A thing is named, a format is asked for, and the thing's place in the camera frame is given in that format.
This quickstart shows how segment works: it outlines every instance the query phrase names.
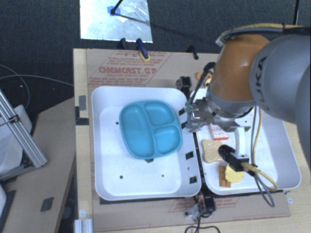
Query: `metal sheet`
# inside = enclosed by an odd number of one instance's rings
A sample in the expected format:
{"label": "metal sheet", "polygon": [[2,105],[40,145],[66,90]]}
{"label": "metal sheet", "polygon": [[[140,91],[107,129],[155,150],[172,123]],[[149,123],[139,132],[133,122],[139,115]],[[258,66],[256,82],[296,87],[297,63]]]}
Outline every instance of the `metal sheet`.
{"label": "metal sheet", "polygon": [[119,0],[80,0],[81,38],[152,43],[147,0],[124,0],[116,15],[110,14]]}

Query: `black rod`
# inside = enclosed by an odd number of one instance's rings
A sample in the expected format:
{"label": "black rod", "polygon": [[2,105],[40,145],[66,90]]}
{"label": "black rod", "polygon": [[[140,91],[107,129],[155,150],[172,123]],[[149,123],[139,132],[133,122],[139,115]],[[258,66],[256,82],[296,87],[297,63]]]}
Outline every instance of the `black rod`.
{"label": "black rod", "polygon": [[114,15],[116,13],[117,8],[119,7],[119,5],[123,2],[123,0],[119,0],[117,5],[110,11],[110,13],[112,15]]}
{"label": "black rod", "polygon": [[297,25],[299,1],[300,0],[296,0],[293,25]]}

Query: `blue clamp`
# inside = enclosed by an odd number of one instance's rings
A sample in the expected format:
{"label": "blue clamp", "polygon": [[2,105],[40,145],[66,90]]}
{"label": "blue clamp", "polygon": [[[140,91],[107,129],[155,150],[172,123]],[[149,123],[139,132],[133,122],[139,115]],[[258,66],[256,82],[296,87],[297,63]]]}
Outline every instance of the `blue clamp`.
{"label": "blue clamp", "polygon": [[141,56],[143,61],[144,62],[150,61],[150,56],[148,55],[147,49],[145,47],[145,44],[143,43],[143,41],[140,38],[138,38],[136,40],[136,45],[137,45],[137,50],[140,50],[139,55]]}

